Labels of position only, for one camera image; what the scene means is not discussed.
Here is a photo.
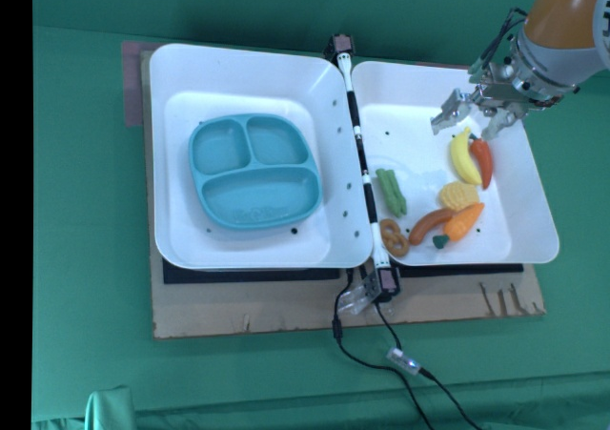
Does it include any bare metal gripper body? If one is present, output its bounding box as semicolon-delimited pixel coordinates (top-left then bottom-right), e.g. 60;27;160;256
469;54;565;120

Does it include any orange chili pepper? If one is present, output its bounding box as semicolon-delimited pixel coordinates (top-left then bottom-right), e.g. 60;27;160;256
468;133;494;191

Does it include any yellow banana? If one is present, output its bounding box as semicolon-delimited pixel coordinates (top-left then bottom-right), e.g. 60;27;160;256
449;126;483;187

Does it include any yellow corn piece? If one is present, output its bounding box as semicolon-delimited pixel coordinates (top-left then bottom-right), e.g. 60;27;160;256
437;181;481;213

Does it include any white plastic tray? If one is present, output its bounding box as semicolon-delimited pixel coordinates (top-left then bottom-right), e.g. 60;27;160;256
351;60;560;268
149;42;375;271

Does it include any black and white thin rod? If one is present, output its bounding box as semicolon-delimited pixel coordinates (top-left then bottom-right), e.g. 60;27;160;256
336;51;393;271

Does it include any green asparagus bundle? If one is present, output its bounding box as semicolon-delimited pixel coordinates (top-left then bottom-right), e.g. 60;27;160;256
375;168;409;219

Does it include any orange carrot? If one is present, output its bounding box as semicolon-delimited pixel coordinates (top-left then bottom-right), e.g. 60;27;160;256
432;201;486;251

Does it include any brown sausage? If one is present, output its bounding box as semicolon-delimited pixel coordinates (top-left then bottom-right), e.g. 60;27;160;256
408;207;456;247

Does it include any brown pretzel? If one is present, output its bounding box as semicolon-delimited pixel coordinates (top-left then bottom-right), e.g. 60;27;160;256
379;218;411;258

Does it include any blue divided plate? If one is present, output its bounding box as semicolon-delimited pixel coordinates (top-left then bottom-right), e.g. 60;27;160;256
188;113;322;231

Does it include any brown cardboard board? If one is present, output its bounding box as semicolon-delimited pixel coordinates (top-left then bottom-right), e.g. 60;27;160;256
121;40;547;340

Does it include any black block with wires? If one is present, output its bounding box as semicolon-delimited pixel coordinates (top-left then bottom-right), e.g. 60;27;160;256
364;266;402;303
323;32;356;62

